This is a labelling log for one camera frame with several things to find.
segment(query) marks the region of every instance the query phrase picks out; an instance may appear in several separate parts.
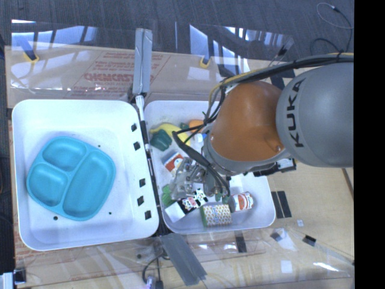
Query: white tray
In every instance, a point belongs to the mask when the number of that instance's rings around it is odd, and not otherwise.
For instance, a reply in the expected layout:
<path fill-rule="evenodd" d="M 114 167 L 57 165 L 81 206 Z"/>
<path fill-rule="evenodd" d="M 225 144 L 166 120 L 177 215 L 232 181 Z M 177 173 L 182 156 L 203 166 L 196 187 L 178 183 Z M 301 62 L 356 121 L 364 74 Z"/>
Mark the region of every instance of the white tray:
<path fill-rule="evenodd" d="M 205 101 L 153 101 L 145 108 L 144 116 L 147 121 L 147 128 L 150 130 L 162 123 L 172 123 L 179 126 L 181 122 L 188 123 L 188 121 L 192 119 L 203 120 L 202 112 L 206 112 L 207 108 L 208 102 Z M 201 143 L 191 140 L 192 148 L 200 151 L 201 146 Z M 186 153 L 179 149 L 174 141 L 164 152 L 157 148 L 151 149 L 160 201 L 163 186 L 169 184 L 173 178 L 171 173 L 164 167 L 162 159 L 172 151 L 179 152 L 182 156 L 187 156 Z M 173 223 L 164 211 L 165 208 L 162 206 L 162 214 L 167 227 L 175 233 L 198 234 L 204 232 L 264 228 L 271 225 L 276 219 L 276 209 L 274 208 L 270 187 L 265 176 L 257 178 L 254 177 L 252 173 L 246 176 L 234 176 L 230 181 L 230 191 L 233 194 L 249 191 L 256 200 L 256 206 L 251 210 L 232 213 L 233 223 L 231 225 L 211 228 L 203 226 L 202 218 L 198 210 L 187 214 L 184 218 Z M 209 202 L 215 202 L 215 198 L 210 197 Z"/>
<path fill-rule="evenodd" d="M 156 231 L 159 216 L 133 106 L 122 101 L 26 100 L 13 109 L 12 123 L 19 229 L 28 247 L 52 250 L 88 246 L 145 238 Z M 115 162 L 111 192 L 90 220 L 58 216 L 27 193 L 26 177 L 34 158 L 47 141 L 59 135 L 100 146 Z M 135 142 L 141 146 L 137 151 Z M 146 182 L 142 187 L 141 179 Z M 144 202 L 138 206 L 141 196 Z M 151 218 L 145 218 L 146 212 Z"/>

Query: copper-colored cover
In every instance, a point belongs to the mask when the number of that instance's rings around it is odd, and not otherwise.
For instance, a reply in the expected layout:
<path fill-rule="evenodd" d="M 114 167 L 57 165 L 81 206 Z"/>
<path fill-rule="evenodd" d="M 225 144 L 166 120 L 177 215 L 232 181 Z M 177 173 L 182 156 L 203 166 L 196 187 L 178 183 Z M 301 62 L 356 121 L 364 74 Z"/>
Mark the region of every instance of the copper-colored cover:
<path fill-rule="evenodd" d="M 276 130 L 281 90 L 263 81 L 239 84 L 226 96 L 210 134 L 214 150 L 233 161 L 262 161 L 284 147 Z"/>

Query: blue divided dish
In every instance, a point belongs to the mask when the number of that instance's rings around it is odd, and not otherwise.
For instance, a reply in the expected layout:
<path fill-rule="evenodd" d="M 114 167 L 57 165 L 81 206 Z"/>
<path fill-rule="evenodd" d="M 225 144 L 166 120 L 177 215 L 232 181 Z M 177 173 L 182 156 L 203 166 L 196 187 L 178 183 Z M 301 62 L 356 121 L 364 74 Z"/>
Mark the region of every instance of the blue divided dish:
<path fill-rule="evenodd" d="M 100 149 L 60 136 L 47 142 L 27 176 L 29 195 L 45 208 L 73 220 L 95 216 L 111 191 L 116 168 Z"/>

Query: toy banana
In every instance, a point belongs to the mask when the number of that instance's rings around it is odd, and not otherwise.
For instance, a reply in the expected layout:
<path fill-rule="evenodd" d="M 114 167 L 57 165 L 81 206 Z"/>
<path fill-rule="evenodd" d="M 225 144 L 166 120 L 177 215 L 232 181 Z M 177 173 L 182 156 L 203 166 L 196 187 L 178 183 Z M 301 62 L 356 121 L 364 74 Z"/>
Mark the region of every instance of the toy banana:
<path fill-rule="evenodd" d="M 173 131 L 180 131 L 181 128 L 173 125 L 173 124 L 170 124 L 170 123 L 163 123 L 161 124 L 159 127 L 157 128 L 153 128 L 153 129 L 150 129 L 150 134 L 153 134 L 155 132 L 158 132 L 160 131 L 161 129 L 163 129 L 171 138 L 173 138 L 173 135 L 172 135 L 172 132 Z M 178 134 L 179 138 L 182 140 L 182 141 L 185 141 L 187 138 L 188 138 L 188 135 L 183 132 L 181 134 Z"/>

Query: dark gray carpet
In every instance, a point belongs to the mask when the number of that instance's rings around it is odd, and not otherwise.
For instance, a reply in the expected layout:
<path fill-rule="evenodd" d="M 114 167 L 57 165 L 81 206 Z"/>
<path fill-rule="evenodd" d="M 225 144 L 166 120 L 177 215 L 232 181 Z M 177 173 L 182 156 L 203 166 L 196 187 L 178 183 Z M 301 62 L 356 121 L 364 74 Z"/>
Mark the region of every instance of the dark gray carpet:
<path fill-rule="evenodd" d="M 11 20 L 23 19 L 66 25 L 86 25 L 110 29 L 156 30 L 157 50 L 175 51 L 175 22 L 235 26 L 251 30 L 287 34 L 294 46 L 286 61 L 336 52 L 354 52 L 354 33 L 336 27 L 347 26 L 346 20 L 329 7 L 316 6 L 325 2 L 335 5 L 354 26 L 354 0 L 0 0 L 0 34 L 5 44 L 11 42 Z M 110 36 L 107 43 L 116 47 L 131 46 L 124 37 Z M 188 47 L 177 49 L 188 52 Z M 11 221 L 10 166 L 5 95 L 4 61 L 0 60 L 0 161 L 2 191 L 0 193 L 0 273 L 13 269 L 13 238 Z"/>

